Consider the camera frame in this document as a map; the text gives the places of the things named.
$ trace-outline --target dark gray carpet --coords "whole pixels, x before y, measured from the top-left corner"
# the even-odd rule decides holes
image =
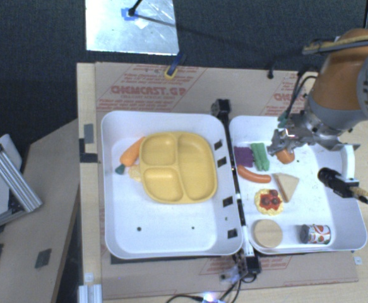
[[[361,27],[366,0],[173,0],[186,65],[320,67],[302,46]],[[171,57],[85,50],[85,0],[0,0],[0,135],[22,153],[76,118],[76,63],[168,64]]]

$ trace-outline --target can label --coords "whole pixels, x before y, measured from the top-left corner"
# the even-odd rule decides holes
[[[331,230],[327,225],[303,225],[300,240],[303,244],[327,245],[331,240]]]

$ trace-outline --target purple block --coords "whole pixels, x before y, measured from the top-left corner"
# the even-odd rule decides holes
[[[244,167],[252,167],[254,156],[249,147],[234,147],[235,163]]]

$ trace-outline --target round beige disc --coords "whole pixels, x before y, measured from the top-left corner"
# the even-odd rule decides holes
[[[259,220],[253,230],[255,241],[262,247],[275,248],[282,241],[282,229],[275,221]]]

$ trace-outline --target divided yellow plate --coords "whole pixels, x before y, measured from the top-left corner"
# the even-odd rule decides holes
[[[197,203],[217,189],[215,161],[198,134],[151,134],[140,146],[140,174],[146,193],[163,203]]]

